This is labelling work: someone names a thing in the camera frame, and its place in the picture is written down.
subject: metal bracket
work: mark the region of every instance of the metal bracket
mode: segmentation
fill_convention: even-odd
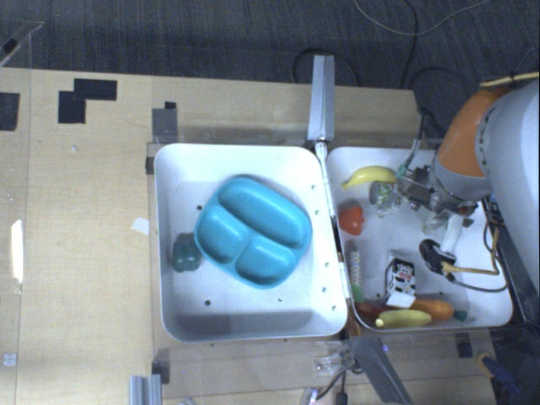
[[[382,350],[382,343],[378,337],[353,337],[349,345],[354,359],[362,366],[371,385],[384,403],[412,405],[413,400]]]
[[[161,375],[132,376],[129,379],[129,405],[161,405]]]
[[[332,141],[334,138],[334,84],[333,56],[315,56],[311,86],[310,122],[307,141]]]

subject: banana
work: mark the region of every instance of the banana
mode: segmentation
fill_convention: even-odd
[[[420,327],[431,322],[431,315],[421,310],[400,309],[381,312],[375,321],[379,328]]]
[[[371,181],[382,181],[383,183],[393,184],[397,179],[396,174],[390,168],[386,168],[385,166],[365,166],[358,168],[341,186],[343,189],[348,189],[351,186],[361,185]]]

